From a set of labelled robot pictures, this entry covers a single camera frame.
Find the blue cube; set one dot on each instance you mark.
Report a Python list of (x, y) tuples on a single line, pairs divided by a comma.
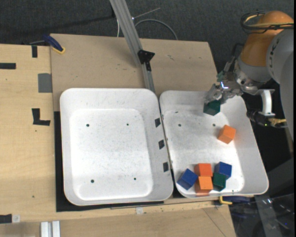
[(223, 169), (187, 178)]

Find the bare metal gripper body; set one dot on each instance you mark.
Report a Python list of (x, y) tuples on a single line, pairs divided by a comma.
[(236, 85)]

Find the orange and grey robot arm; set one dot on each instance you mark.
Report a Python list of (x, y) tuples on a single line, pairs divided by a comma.
[(259, 48)]

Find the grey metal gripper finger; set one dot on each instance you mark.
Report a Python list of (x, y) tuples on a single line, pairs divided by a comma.
[(225, 97), (212, 94)]

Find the white plastic tray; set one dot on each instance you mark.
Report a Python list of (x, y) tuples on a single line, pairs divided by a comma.
[(199, 144), (108, 152)]

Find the green cube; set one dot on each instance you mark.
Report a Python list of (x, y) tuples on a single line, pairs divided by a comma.
[(219, 181), (212, 108)]

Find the black cylinder on white bracket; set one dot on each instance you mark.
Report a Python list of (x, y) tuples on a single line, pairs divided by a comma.
[(267, 102)]

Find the orange cube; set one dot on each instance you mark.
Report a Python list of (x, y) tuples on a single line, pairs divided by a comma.
[(203, 169), (227, 134), (204, 184)]

